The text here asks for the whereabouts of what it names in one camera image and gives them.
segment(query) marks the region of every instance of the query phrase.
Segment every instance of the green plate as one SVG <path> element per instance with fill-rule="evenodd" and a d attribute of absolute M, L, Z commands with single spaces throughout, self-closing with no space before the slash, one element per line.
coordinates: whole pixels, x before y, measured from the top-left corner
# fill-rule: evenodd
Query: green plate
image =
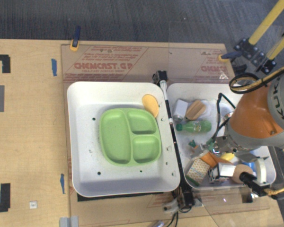
<path fill-rule="evenodd" d="M 107 161 L 119 166 L 148 164 L 161 155 L 156 119 L 143 109 L 105 111 L 100 119 L 100 143 Z"/>

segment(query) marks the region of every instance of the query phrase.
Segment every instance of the black corner marker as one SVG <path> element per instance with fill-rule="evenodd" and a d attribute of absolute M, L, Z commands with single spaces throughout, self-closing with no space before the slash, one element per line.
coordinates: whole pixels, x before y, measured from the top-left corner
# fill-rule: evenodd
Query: black corner marker
<path fill-rule="evenodd" d="M 10 208 L 10 183 L 1 183 L 0 212 L 7 212 Z"/>
<path fill-rule="evenodd" d="M 2 73 L 10 73 L 9 55 L 0 55 L 0 61 L 2 61 Z"/>

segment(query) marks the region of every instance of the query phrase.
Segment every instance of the bottle cap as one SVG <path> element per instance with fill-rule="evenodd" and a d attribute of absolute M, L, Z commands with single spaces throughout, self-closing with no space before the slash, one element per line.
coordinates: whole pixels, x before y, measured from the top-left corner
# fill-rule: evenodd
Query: bottle cap
<path fill-rule="evenodd" d="M 182 131 L 182 129 L 183 129 L 182 124 L 177 123 L 177 125 L 176 125 L 176 129 L 177 129 L 177 131 Z"/>

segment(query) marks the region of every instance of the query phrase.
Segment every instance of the white plastic tray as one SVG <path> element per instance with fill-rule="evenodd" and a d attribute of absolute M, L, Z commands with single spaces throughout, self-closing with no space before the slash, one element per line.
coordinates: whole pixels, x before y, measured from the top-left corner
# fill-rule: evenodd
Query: white plastic tray
<path fill-rule="evenodd" d="M 171 84 L 167 89 L 167 94 L 169 98 L 169 105 L 171 111 L 175 106 L 178 99 L 182 99 L 187 102 L 193 102 L 197 99 L 199 100 L 207 100 L 213 104 L 212 112 L 208 116 L 208 120 L 212 123 L 212 129 L 207 133 L 198 133 L 192 134 L 186 131 L 176 131 L 177 144 L 180 152 L 181 163 L 184 171 L 189 168 L 189 164 L 191 162 L 191 146 L 189 146 L 189 142 L 191 140 L 195 140 L 197 144 L 205 144 L 214 134 L 217 125 L 217 109 L 216 102 L 218 99 L 218 94 L 223 93 L 226 97 L 230 99 L 235 105 L 239 102 L 242 95 L 235 94 L 231 92 L 229 86 L 227 84 L 195 84 L 195 83 L 174 83 Z M 224 134 L 224 128 L 222 128 L 218 134 L 218 136 L 222 136 Z M 273 183 L 276 178 L 276 172 L 274 163 L 270 157 L 270 153 L 267 146 L 262 146 L 256 150 L 251 151 L 257 157 L 269 157 L 265 160 L 266 166 L 266 177 L 268 183 Z M 236 157 L 232 160 L 233 163 L 238 163 L 239 159 Z M 187 180 L 188 184 L 190 184 L 196 191 L 212 191 L 219 189 L 229 189 L 229 188 L 238 188 L 242 187 L 242 184 L 234 184 L 232 181 L 226 181 L 224 183 L 209 183 L 208 177 L 206 177 L 202 184 L 199 187 L 194 186 Z"/>
<path fill-rule="evenodd" d="M 117 107 L 143 108 L 142 97 L 153 95 L 160 106 L 158 123 L 162 153 L 153 163 L 115 166 L 109 163 L 99 142 L 103 112 Z M 162 90 L 152 83 L 75 82 L 67 90 L 71 135 L 72 181 L 85 197 L 169 192 L 180 175 Z"/>

